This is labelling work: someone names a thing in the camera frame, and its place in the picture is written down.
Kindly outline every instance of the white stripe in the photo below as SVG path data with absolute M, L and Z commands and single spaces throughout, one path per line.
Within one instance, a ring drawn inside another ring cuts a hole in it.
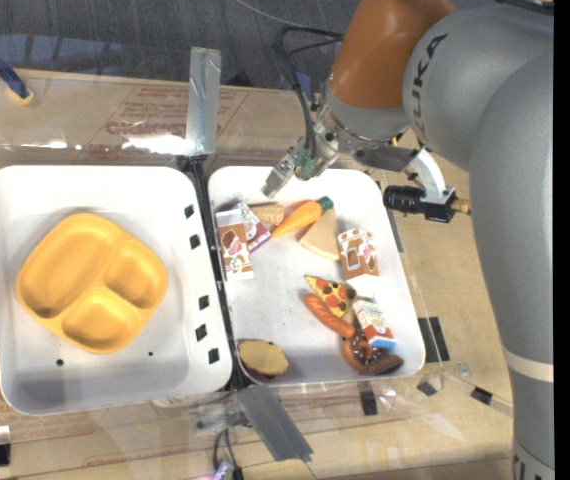
M 542 382 L 554 382 L 553 364 L 539 363 L 538 361 L 525 359 L 524 357 L 513 354 L 505 347 L 503 347 L 503 355 L 505 356 L 507 366 L 515 372 Z

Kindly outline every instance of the pizza slice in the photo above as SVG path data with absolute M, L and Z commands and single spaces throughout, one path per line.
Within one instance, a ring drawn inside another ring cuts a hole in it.
M 356 297 L 354 288 L 322 277 L 305 276 L 305 280 L 334 315 L 339 318 L 345 316 Z

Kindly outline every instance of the white plastic tray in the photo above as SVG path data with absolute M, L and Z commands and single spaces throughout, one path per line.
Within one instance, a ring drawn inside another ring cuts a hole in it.
M 215 171 L 209 180 L 212 210 L 218 211 L 239 195 L 249 204 L 269 202 L 260 189 L 270 170 L 232 166 Z M 381 288 L 375 298 L 397 339 L 396 353 L 405 361 L 398 370 L 376 378 L 414 374 L 425 361 L 425 346 L 380 189 L 360 171 L 329 169 L 306 182 L 292 178 L 274 201 L 287 208 L 323 196 L 334 201 L 339 231 L 359 227 L 373 234 Z M 343 279 L 339 262 L 320 258 L 298 243 L 303 233 L 262 245 L 251 255 L 254 278 L 225 284 L 236 340 L 271 341 L 283 349 L 290 362 L 288 371 L 272 380 L 246 373 L 257 383 L 273 385 L 362 380 L 343 360 L 341 338 L 302 302 L 304 294 L 311 291 L 305 274 Z
M 145 328 L 107 355 L 47 330 L 19 305 L 14 289 L 32 249 L 81 211 L 102 214 L 139 238 L 169 274 L 165 297 Z M 123 166 L 0 170 L 0 387 L 12 407 L 51 414 L 212 393 L 231 370 L 196 193 L 184 174 Z

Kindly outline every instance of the carrot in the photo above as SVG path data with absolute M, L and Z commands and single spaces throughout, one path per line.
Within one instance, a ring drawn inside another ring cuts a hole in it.
M 354 326 L 332 314 L 323 302 L 323 299 L 315 293 L 305 295 L 305 305 L 322 324 L 335 333 L 340 334 L 343 338 L 350 339 L 356 334 Z
M 329 197 L 322 197 L 318 201 L 305 201 L 276 226 L 274 231 L 272 231 L 272 238 L 278 238 L 313 224 L 321 218 L 325 210 L 333 207 L 334 203 Z

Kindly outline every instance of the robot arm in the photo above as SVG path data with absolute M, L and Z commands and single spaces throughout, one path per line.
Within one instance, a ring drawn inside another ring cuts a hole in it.
M 505 1 L 516 5 L 362 0 L 321 94 L 315 155 L 291 148 L 263 191 L 320 175 L 348 153 L 368 166 L 414 169 L 423 185 L 388 187 L 383 203 L 448 222 L 454 189 L 426 148 L 470 173 L 474 234 L 512 384 L 514 478 L 549 480 L 553 1 Z M 397 147 L 408 126 L 421 149 Z

